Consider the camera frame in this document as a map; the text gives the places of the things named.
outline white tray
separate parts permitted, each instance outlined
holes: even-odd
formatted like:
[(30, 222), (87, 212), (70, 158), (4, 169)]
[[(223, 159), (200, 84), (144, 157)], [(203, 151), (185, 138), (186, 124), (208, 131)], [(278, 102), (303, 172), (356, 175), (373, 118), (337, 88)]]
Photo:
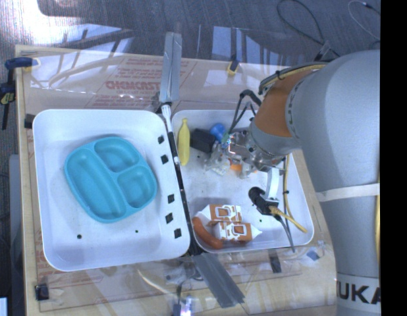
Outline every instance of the white tray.
[[(230, 110), (179, 111), (173, 116), (173, 131), (175, 135), (178, 134), (183, 118), (188, 119), (188, 127), (191, 134), (195, 128), (209, 130), (218, 122), (223, 124), (225, 128), (229, 128), (233, 116), (234, 111)], [(237, 128), (249, 127), (251, 117), (253, 117), (252, 112), (246, 111), (238, 123)], [(211, 253), (289, 247), (290, 243), (282, 225), (273, 217), (261, 215), (256, 207), (252, 207), (252, 202), (248, 197), (249, 189), (254, 186), (258, 186), (262, 190), (266, 189), (267, 173), (257, 172), (251, 174), (249, 178), (240, 179), (236, 172), (229, 170), (224, 176), (219, 176), (213, 171), (205, 171), (204, 162), (208, 157), (208, 154), (191, 148), (188, 164), (181, 167), (190, 218), (210, 203), (240, 205), (242, 208), (243, 221), (252, 223), (256, 228), (262, 231), (262, 234), (244, 246), (226, 243), (221, 250), (215, 250), (209, 247), (195, 235), (199, 245)], [(276, 193), (273, 194), (271, 191), (270, 194), (276, 194), (276, 197), (280, 200), (279, 208), (283, 209), (282, 177), (279, 177), (279, 175), (277, 175), (277, 177), (273, 176), (273, 182), (272, 187)], [(303, 233), (292, 223), (289, 224), (294, 245), (301, 246), (312, 240), (314, 229), (293, 158), (290, 159), (287, 184), (288, 190), (290, 191), (288, 202), (293, 217), (308, 230), (307, 233)]]
[[(43, 249), (50, 265), (76, 271), (172, 259), (187, 251), (190, 235), (159, 116), (132, 110), (46, 110), (35, 117), (33, 129)], [(106, 136), (132, 143), (158, 183), (157, 195), (147, 207), (115, 223), (100, 223), (85, 212), (63, 168), (71, 151)], [(164, 142), (159, 144), (161, 136)], [(164, 155), (169, 160), (165, 164)]]

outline clear plastic sheet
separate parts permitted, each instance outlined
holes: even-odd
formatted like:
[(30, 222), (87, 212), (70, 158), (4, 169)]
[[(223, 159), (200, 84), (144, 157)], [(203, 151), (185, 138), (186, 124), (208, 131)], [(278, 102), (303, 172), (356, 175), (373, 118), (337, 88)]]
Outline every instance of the clear plastic sheet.
[[(241, 53), (236, 43), (232, 43), (233, 33), (235, 38), (247, 37), (248, 44), (246, 55), (236, 55), (241, 59), (237, 72), (229, 75), (231, 53)], [(241, 91), (256, 92), (261, 80), (281, 68), (277, 63), (282, 58), (277, 55), (273, 59), (276, 54), (253, 41), (250, 31), (214, 28), (211, 34), (211, 49), (202, 44), (201, 38), (192, 41), (194, 45), (186, 41), (187, 52), (194, 52), (190, 50), (194, 47), (196, 54), (182, 58), (180, 99), (173, 103), (174, 111), (233, 109)], [(143, 39), (144, 46), (152, 50), (137, 44)], [(38, 62), (32, 68), (18, 72), (18, 81), (22, 82), (18, 92), (23, 92), (21, 102), (26, 120), (29, 122), (32, 120), (29, 115), (35, 116), (46, 109), (145, 109), (154, 112), (158, 106), (164, 34), (132, 36), (125, 43), (130, 43), (130, 47), (122, 52), (115, 51), (117, 46), (114, 44), (100, 44), (88, 50), (18, 46), (20, 55)], [(132, 310), (135, 315), (172, 315), (181, 305), (181, 315), (255, 315), (334, 304), (335, 259), (329, 240), (326, 240), (326, 226), (318, 219), (321, 211), (315, 206), (313, 197), (307, 199), (313, 214), (315, 237), (309, 244), (296, 247), (295, 253), (290, 248), (279, 248), (215, 255), (244, 295), (242, 303), (229, 308), (219, 305), (188, 255), (86, 271), (64, 273), (55, 270), (43, 256), (31, 129), (26, 129), (26, 136), (37, 288), (46, 287), (48, 297), (38, 302), (40, 311), (82, 307), (83, 313), (91, 315), (126, 315), (132, 314)]]

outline blue plate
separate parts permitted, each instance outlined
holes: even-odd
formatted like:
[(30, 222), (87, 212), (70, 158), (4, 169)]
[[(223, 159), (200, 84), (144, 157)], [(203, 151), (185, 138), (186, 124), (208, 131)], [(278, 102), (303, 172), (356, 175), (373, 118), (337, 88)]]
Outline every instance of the blue plate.
[(114, 223), (143, 209), (157, 194), (145, 159), (120, 137), (102, 138), (75, 149), (65, 161), (68, 185), (90, 217)]

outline brown sausage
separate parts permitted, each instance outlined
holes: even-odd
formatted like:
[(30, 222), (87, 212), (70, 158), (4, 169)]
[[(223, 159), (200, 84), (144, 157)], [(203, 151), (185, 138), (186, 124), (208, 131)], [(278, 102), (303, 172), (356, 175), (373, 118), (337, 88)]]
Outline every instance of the brown sausage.
[(215, 248), (216, 250), (220, 250), (223, 247), (223, 242), (220, 239), (217, 239), (211, 233), (209, 233), (204, 225), (202, 224), (201, 219), (198, 217), (192, 218), (193, 229), (195, 233), (209, 246)]

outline gray floor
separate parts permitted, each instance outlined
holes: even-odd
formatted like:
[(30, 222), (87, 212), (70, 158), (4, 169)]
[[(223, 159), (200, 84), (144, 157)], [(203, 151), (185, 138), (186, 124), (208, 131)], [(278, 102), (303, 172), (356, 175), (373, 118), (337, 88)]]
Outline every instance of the gray floor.
[[(163, 43), (153, 39), (176, 31), (184, 39), (184, 57), (228, 60), (236, 54), (241, 61), (260, 63), (268, 60), (265, 50), (270, 63), (282, 65), (313, 60), (326, 41), (333, 57), (379, 49), (380, 10), (381, 0), (0, 0), (0, 83), (7, 80), (4, 62), (14, 56), (17, 43), (81, 49), (114, 43), (117, 51), (158, 55)], [(238, 44), (218, 52), (217, 36), (226, 30), (233, 36), (231, 28), (241, 28), (254, 48), (263, 50), (245, 50)], [(122, 46), (125, 38), (134, 40)], [(9, 257), (6, 177), (9, 157), (17, 153), (16, 111), (11, 103), (7, 129), (2, 130), (3, 108), (0, 105), (0, 296), (9, 295), (11, 266), (16, 265)]]

